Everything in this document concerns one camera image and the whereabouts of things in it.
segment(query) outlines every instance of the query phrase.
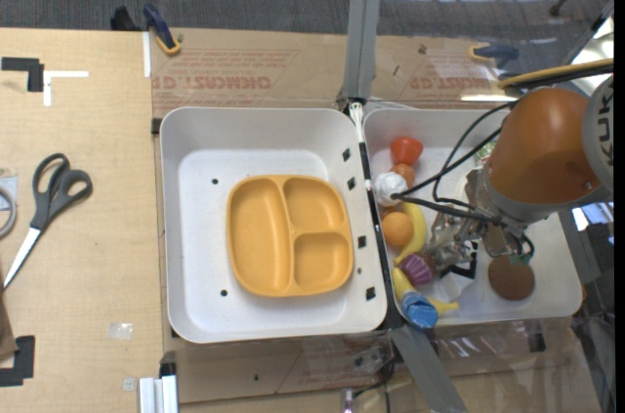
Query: black scissors handle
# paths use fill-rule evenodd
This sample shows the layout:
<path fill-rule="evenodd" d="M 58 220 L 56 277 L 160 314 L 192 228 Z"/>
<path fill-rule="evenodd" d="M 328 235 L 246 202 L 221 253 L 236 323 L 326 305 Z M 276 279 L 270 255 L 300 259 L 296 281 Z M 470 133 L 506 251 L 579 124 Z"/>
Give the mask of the black scissors handle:
<path fill-rule="evenodd" d="M 44 191 L 39 190 L 39 182 L 46 168 L 54 161 L 60 160 L 61 164 L 57 168 L 48 182 L 48 187 Z M 74 184 L 84 184 L 84 186 L 73 194 L 69 190 Z M 43 231 L 48 224 L 60 212 L 69 205 L 88 197 L 93 192 L 91 178 L 82 170 L 69 170 L 69 160 L 67 157 L 57 152 L 44 159 L 35 170 L 32 178 L 32 191 L 35 196 L 35 215 L 30 222 L 30 226 Z"/>

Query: yellow cable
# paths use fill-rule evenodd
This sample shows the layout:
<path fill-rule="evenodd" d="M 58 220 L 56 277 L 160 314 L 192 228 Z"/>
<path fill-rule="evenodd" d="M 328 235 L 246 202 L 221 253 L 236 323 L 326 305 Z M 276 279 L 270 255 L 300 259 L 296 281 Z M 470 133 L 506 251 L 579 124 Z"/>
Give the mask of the yellow cable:
<path fill-rule="evenodd" d="M 584 62 L 583 64 L 568 64 L 558 67 L 550 67 L 549 69 L 541 69 L 540 71 L 533 71 L 531 73 L 520 74 L 507 78 L 497 83 L 500 89 L 505 89 L 510 85 L 517 85 L 520 83 L 529 83 L 541 79 L 549 79 L 550 76 L 557 76 L 560 74 L 578 73 L 588 70 L 592 72 L 593 69 L 606 67 L 608 65 L 614 65 L 614 58 L 601 59 L 599 61 Z"/>

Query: scissors blade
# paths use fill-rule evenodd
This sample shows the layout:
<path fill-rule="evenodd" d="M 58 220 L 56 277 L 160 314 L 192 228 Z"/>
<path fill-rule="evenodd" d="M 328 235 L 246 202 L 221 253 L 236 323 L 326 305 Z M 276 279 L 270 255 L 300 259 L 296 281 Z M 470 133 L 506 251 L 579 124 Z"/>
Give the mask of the scissors blade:
<path fill-rule="evenodd" d="M 4 279 L 4 285 L 3 285 L 4 288 L 9 286 L 9 283 L 13 280 L 15 275 L 18 273 L 18 270 L 20 270 L 21 266 L 23 265 L 23 262 L 26 260 L 26 257 L 28 257 L 28 254 L 31 252 L 32 247 L 35 246 L 37 239 L 39 239 L 40 234 L 41 234 L 41 230 L 38 228 L 31 227 L 28 230 L 28 234 L 26 235 L 26 238 L 21 244 L 20 250 L 18 250 L 16 259 L 13 260 L 13 263 L 11 264 L 11 268 L 9 269 L 9 272 L 7 272 L 7 277 L 5 277 Z"/>

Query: orange divided plate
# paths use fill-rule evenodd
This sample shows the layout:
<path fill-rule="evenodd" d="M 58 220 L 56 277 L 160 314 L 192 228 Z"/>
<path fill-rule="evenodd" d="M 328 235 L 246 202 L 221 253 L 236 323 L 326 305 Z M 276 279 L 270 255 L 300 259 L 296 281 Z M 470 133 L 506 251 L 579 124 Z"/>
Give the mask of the orange divided plate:
<path fill-rule="evenodd" d="M 257 295 L 325 293 L 352 274 L 347 209 L 322 179 L 267 175 L 241 181 L 229 195 L 227 228 L 234 275 Z"/>

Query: white tray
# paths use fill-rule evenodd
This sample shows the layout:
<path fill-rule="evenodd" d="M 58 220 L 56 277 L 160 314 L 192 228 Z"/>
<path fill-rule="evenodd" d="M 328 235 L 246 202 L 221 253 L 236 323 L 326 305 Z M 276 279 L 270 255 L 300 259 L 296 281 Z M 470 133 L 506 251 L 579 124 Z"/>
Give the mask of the white tray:
<path fill-rule="evenodd" d="M 380 108 L 371 111 L 365 117 L 364 137 L 369 152 L 372 180 L 375 182 L 380 173 L 388 172 L 391 168 L 389 147 L 391 141 L 399 136 L 418 139 L 424 145 L 423 154 L 415 167 L 417 182 L 435 175 L 464 131 L 481 114 L 483 111 L 476 110 Z M 454 160 L 500 126 L 504 116 L 502 112 L 494 113 L 478 125 L 464 141 Z M 438 187 L 438 195 L 459 196 L 459 185 L 473 168 L 475 162 L 469 159 L 443 177 Z M 432 200 L 432 186 L 419 190 L 415 195 Z M 436 212 L 422 209 L 428 227 L 431 227 Z M 536 283 L 533 294 L 520 302 L 509 302 L 500 298 L 488 282 L 487 269 L 491 259 L 480 245 L 476 281 L 457 299 L 460 309 L 446 312 L 438 320 L 437 326 L 563 317 L 579 309 L 582 303 L 581 283 L 558 215 L 554 214 L 548 220 L 530 226 L 526 233 L 535 246 L 531 261 Z M 395 254 L 391 250 L 388 253 L 391 261 Z M 420 291 L 430 296 L 437 292 L 436 289 L 433 284 Z"/>
<path fill-rule="evenodd" d="M 160 133 L 167 306 L 181 337 L 208 344 L 360 333 L 383 322 L 387 299 L 375 229 L 347 116 L 332 109 L 182 107 L 163 119 Z M 318 177 L 341 193 L 354 242 L 354 270 L 341 288 L 267 298 L 236 281 L 228 196 L 243 179 L 266 174 Z"/>

